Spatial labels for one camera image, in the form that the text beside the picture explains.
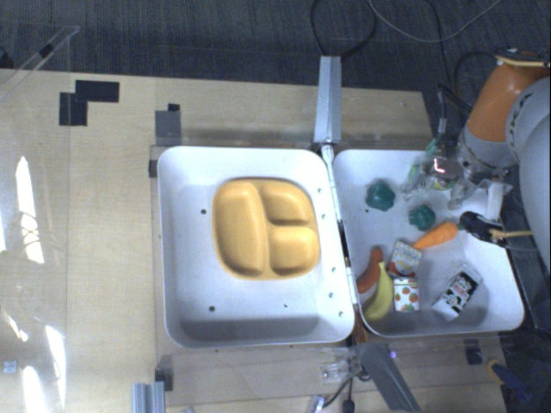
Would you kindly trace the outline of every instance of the white plastic tray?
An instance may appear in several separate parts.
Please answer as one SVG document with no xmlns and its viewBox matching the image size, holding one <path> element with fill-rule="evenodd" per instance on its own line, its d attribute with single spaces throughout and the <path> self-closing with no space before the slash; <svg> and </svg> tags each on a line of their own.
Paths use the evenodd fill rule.
<svg viewBox="0 0 551 413">
<path fill-rule="evenodd" d="M 288 280 L 245 280 L 216 256 L 212 203 L 225 182 L 280 178 L 310 196 L 321 256 Z M 338 342 L 354 312 L 327 170 L 310 151 L 173 147 L 158 160 L 167 332 L 184 347 Z"/>
<path fill-rule="evenodd" d="M 419 151 L 348 150 L 337 155 L 334 164 L 337 191 L 348 240 L 350 261 L 356 275 L 367 266 L 373 246 L 383 249 L 385 260 L 397 240 L 415 242 L 423 234 L 408 222 L 408 212 L 418 205 L 428 205 L 436 212 L 436 224 L 458 221 L 465 211 L 483 213 L 486 193 L 478 191 L 462 209 L 447 208 L 448 192 L 430 191 L 424 197 L 404 201 L 400 192 L 411 166 L 420 161 Z M 367 188 L 382 179 L 396 193 L 393 208 L 383 212 L 366 205 Z M 430 309 L 444 290 L 447 281 L 459 272 L 457 266 L 470 263 L 482 276 L 465 310 L 448 323 Z M 513 330 L 524 317 L 523 302 L 509 258 L 504 249 L 460 231 L 457 238 L 424 251 L 418 271 L 421 311 L 391 311 L 369 328 L 382 336 L 434 336 Z"/>
</svg>

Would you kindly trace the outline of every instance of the wooden surface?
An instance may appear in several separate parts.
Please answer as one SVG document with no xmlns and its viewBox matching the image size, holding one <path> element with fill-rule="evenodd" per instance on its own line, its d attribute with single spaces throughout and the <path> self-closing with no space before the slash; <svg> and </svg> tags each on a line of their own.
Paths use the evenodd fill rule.
<svg viewBox="0 0 551 413">
<path fill-rule="evenodd" d="M 37 87 L 49 87 L 41 101 L 57 105 L 53 92 L 66 79 L 47 72 L 36 77 Z M 169 102 L 180 104 L 185 139 L 201 141 L 210 132 L 222 130 L 218 138 L 227 136 L 240 142 L 265 143 L 272 133 L 280 133 L 282 141 L 300 137 L 307 143 L 313 132 L 316 89 L 71 75 L 72 81 L 76 79 L 119 81 L 121 99 L 116 104 L 89 103 L 88 126 L 71 129 L 65 409 L 122 413 L 131 411 L 132 384 L 151 383 L 157 364 L 147 171 L 150 146 L 154 144 L 154 111 L 166 109 Z M 35 114 L 35 110 L 30 108 L 24 114 Z M 344 138 L 365 139 L 372 146 L 422 148 L 430 140 L 422 97 L 417 93 L 346 89 L 343 122 Z M 54 164 L 49 169 L 55 170 Z M 424 411 L 505 411 L 498 386 L 491 383 L 483 366 L 466 363 L 461 342 L 400 343 L 396 348 L 397 364 Z M 490 341 L 483 349 L 487 359 L 502 358 L 497 342 Z M 305 366 L 304 374 L 293 375 L 303 380 L 304 386 L 295 384 L 295 392 L 289 393 L 277 390 L 278 382 L 286 378 L 286 367 L 281 363 L 274 363 L 270 379 L 252 384 L 265 366 L 255 369 L 249 365 L 251 372 L 244 375 L 242 369 L 237 372 L 228 364 L 232 361 L 229 355 L 222 367 L 222 358 L 205 362 L 200 354 L 184 353 L 179 359 L 195 378 L 192 400 L 196 413 L 302 412 L 309 397 L 298 394 L 331 393 L 335 388 L 321 385 L 319 379 L 305 379 L 310 379 L 314 370 L 319 374 L 319 367 Z M 237 373 L 250 390 L 232 397 L 227 392 Z M 2 392 L 17 387 L 14 379 L 0 379 L 0 384 Z M 387 411 L 372 382 L 358 383 L 355 391 L 356 411 Z M 269 393 L 275 393 L 277 399 L 241 398 L 241 402 L 212 404 L 220 397 L 238 399 L 236 396 Z M 1 411 L 14 411 L 13 404 L 3 402 L 0 399 Z M 182 411 L 186 403 L 181 404 L 168 411 Z M 330 411 L 339 411 L 338 404 Z"/>
</svg>

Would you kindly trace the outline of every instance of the gray carpet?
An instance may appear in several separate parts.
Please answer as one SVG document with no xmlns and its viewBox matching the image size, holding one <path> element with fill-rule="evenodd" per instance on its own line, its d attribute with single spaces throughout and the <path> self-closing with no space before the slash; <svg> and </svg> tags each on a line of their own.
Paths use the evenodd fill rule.
<svg viewBox="0 0 551 413">
<path fill-rule="evenodd" d="M 494 0 L 431 0 L 443 34 L 455 31 Z M 445 68 L 473 50 L 495 46 L 549 48 L 551 0 L 504 0 L 465 32 L 439 45 L 407 39 L 377 22 L 368 44 L 344 63 L 345 86 L 421 90 L 434 126 L 436 83 Z M 319 52 L 310 28 L 313 0 L 0 0 L 0 18 L 78 25 L 72 44 L 75 71 L 315 84 Z M 423 38 L 437 36 L 423 0 L 374 0 L 397 25 Z M 327 50 L 342 51 L 361 37 L 373 16 L 351 0 L 325 0 L 318 27 Z M 28 46 L 28 32 L 0 45 L 14 56 Z M 493 62 L 474 57 L 460 69 L 459 87 L 474 102 Z"/>
</svg>

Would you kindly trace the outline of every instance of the wooden table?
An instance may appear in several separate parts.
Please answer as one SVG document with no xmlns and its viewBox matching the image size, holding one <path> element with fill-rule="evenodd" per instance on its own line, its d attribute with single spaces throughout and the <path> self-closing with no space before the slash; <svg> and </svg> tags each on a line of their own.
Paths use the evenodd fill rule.
<svg viewBox="0 0 551 413">
<path fill-rule="evenodd" d="M 59 92 L 73 91 L 78 79 L 119 82 L 120 100 L 90 102 L 88 126 L 69 130 L 57 125 Z M 68 171 L 68 185 L 59 185 L 60 198 L 65 195 L 68 205 L 51 197 L 54 191 L 44 197 L 40 186 L 35 196 L 35 200 L 48 203 L 46 224 L 68 235 L 66 326 L 62 332 L 67 363 L 66 411 L 130 411 L 132 384 L 151 383 L 153 379 L 157 365 L 156 312 L 147 167 L 155 142 L 155 111 L 167 109 L 169 103 L 180 105 L 184 142 L 216 143 L 209 140 L 212 135 L 221 142 L 223 136 L 216 133 L 221 128 L 226 138 L 244 142 L 264 142 L 274 135 L 283 139 L 295 136 L 307 142 L 313 133 L 316 98 L 316 88 L 307 86 L 38 72 L 3 107 L 0 105 L 3 119 L 17 121 L 18 116 L 33 117 L 39 112 L 48 118 L 40 123 L 42 130 L 37 128 L 28 135 L 31 147 L 37 139 L 41 145 L 48 145 L 48 140 L 53 143 L 45 152 L 47 157 L 41 159 L 41 172 L 50 174 L 45 191 L 54 188 L 55 173 Z M 423 148 L 430 140 L 419 93 L 344 89 L 342 106 L 343 137 L 353 145 L 364 142 L 378 148 Z M 64 139 L 69 148 L 60 145 L 56 150 L 55 145 Z M 68 220 L 56 220 L 56 208 L 67 210 L 60 215 Z M 63 285 L 64 277 L 59 282 Z M 38 280 L 28 286 L 40 289 L 43 284 Z M 6 333 L 9 329 L 4 330 L 0 330 L 0 340 L 2 335 L 11 335 Z M 461 342 L 426 341 L 396 347 L 399 368 L 423 411 L 505 411 L 498 386 L 483 366 L 467 364 Z M 490 339 L 481 347 L 485 357 L 503 358 L 498 342 Z M 0 349 L 7 360 L 9 352 Z M 197 354 L 183 355 L 187 357 L 187 372 L 193 377 L 189 393 L 183 394 L 192 399 L 182 395 L 188 399 L 183 403 L 194 403 L 197 413 L 302 412 L 307 395 L 331 393 L 336 387 L 321 383 L 319 364 L 308 358 L 311 351 L 302 355 L 302 364 L 309 364 L 300 370 L 300 363 L 292 367 L 292 363 L 277 362 L 277 350 L 271 350 L 271 371 L 264 380 L 258 378 L 266 374 L 265 365 L 250 364 L 249 373 L 243 374 L 243 367 L 236 370 L 232 364 L 238 354 L 246 352 L 236 351 L 233 357 L 230 352 L 218 357 L 215 353 L 208 363 Z M 312 380 L 313 374 L 318 378 Z M 278 381 L 291 376 L 303 384 L 294 384 L 293 391 L 278 389 Z M 213 391 L 213 381 L 217 391 Z M 0 410 L 19 411 L 21 378 L 4 375 L 0 384 L 2 392 L 14 394 L 0 398 Z M 356 384 L 355 392 L 356 411 L 387 411 L 372 382 Z M 167 395 L 170 397 L 174 402 L 178 398 Z M 254 399 L 259 397 L 277 399 Z M 338 404 L 329 411 L 338 411 Z M 170 407 L 167 411 L 182 409 Z"/>
</svg>

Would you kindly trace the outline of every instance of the orange carrot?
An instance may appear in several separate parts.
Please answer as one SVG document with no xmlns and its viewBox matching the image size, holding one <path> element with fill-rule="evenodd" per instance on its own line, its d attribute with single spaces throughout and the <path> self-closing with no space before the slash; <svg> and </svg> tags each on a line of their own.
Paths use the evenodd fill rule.
<svg viewBox="0 0 551 413">
<path fill-rule="evenodd" d="M 431 246 L 436 246 L 438 244 L 448 242 L 457 236 L 459 228 L 453 222 L 444 222 L 436 228 L 426 232 L 415 244 L 413 248 L 416 250 L 424 250 Z"/>
<path fill-rule="evenodd" d="M 373 248 L 369 256 L 369 264 L 356 280 L 359 293 L 366 293 L 378 280 L 381 275 L 379 262 L 382 262 L 382 249 Z"/>
</svg>

